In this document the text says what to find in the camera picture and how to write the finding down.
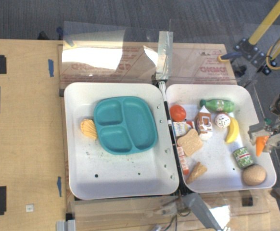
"green bottle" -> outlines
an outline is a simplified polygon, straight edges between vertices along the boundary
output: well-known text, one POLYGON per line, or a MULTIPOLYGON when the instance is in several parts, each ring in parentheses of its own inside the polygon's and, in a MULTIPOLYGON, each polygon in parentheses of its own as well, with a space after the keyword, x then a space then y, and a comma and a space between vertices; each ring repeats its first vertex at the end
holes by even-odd
POLYGON ((219 112, 232 112, 234 110, 234 103, 228 100, 222 99, 211 99, 211 100, 200 100, 200 107, 205 106, 213 111, 219 112))

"red tomato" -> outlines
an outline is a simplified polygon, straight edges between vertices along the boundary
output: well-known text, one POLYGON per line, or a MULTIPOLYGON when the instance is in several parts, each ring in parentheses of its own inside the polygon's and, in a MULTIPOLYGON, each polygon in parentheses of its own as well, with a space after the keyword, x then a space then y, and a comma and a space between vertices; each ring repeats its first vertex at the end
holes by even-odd
POLYGON ((170 116, 174 121, 183 121, 186 118, 186 111, 182 106, 175 104, 170 108, 170 116))

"soda can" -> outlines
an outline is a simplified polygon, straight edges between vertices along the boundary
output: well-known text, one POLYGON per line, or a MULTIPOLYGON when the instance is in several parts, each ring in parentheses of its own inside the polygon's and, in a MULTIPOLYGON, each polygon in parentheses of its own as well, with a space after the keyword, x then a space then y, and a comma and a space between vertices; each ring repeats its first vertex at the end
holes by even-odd
POLYGON ((246 147, 239 148, 233 152, 234 158, 241 169, 247 168, 254 163, 246 147))

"banana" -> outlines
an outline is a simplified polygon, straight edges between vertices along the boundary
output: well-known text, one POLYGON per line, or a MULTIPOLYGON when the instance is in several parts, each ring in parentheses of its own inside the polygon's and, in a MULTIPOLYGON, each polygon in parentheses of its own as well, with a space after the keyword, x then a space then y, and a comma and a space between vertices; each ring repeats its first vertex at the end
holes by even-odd
POLYGON ((230 118, 231 118, 231 122, 230 122, 230 125, 229 125, 229 133, 228 133, 227 138, 226 138, 227 143, 234 142, 236 140, 237 136, 240 133, 240 128, 238 126, 237 120, 233 117, 230 117, 230 118))

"orange carrot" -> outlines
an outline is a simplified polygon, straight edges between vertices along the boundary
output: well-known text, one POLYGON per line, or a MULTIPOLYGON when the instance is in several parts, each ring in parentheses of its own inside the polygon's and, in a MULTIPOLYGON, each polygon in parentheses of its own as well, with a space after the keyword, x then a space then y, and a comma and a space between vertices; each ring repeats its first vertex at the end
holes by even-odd
POLYGON ((266 145, 266 142, 269 138, 269 135, 266 135, 266 136, 260 136, 260 137, 257 137, 256 138, 256 141, 255 141, 255 149, 256 149, 256 155, 257 156, 260 156, 265 145, 266 145))

